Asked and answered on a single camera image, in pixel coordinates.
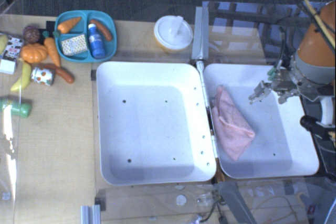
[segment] green bottle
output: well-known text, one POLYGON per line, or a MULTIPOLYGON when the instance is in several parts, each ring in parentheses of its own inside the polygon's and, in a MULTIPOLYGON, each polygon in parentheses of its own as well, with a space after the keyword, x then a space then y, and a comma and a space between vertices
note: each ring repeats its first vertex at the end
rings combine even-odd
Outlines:
POLYGON ((0 99, 0 110, 4 111, 5 108, 9 105, 12 105, 11 113, 12 115, 20 116, 23 118, 27 118, 31 111, 31 104, 27 103, 19 103, 17 101, 13 101, 11 99, 0 99))

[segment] brown ball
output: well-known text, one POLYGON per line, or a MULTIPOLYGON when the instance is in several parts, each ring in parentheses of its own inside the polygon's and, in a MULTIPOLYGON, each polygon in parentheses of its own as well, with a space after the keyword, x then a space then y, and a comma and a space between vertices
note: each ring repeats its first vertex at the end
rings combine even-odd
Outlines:
POLYGON ((28 43, 36 43, 40 39, 40 31, 37 27, 29 25, 23 29, 23 39, 28 43))

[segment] sausage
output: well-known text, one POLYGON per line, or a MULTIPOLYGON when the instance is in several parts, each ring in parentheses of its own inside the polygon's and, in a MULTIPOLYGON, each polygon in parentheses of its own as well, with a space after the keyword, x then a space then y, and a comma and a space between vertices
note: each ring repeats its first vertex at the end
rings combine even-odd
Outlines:
POLYGON ((54 70, 56 75, 63 78, 69 84, 73 83, 74 80, 75 80, 74 77, 69 72, 67 72, 65 69, 63 69, 62 67, 57 67, 57 66, 53 65, 52 63, 45 63, 43 65, 43 67, 47 68, 47 69, 54 70))
POLYGON ((96 25, 97 29, 103 34, 106 41, 111 41, 113 39, 111 32, 101 22, 91 19, 90 23, 96 25))

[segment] lid handle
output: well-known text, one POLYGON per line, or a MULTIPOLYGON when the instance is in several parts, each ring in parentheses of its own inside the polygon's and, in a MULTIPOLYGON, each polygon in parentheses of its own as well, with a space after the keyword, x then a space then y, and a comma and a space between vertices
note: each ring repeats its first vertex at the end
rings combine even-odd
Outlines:
POLYGON ((181 16, 177 16, 176 19, 174 20, 172 28, 169 29, 169 32, 173 37, 176 37, 177 33, 179 32, 182 22, 183 17, 181 16))

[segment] banana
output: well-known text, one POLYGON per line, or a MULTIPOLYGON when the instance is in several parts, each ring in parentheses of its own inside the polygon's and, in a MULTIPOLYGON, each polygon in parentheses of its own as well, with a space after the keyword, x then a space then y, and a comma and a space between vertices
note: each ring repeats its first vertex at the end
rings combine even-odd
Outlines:
POLYGON ((22 73, 21 77, 13 84, 11 87, 12 92, 18 92, 20 89, 24 89, 30 83, 30 73, 32 72, 32 67, 25 61, 22 61, 22 73))
POLYGON ((5 50, 8 43, 8 36, 3 34, 0 35, 0 54, 5 50))

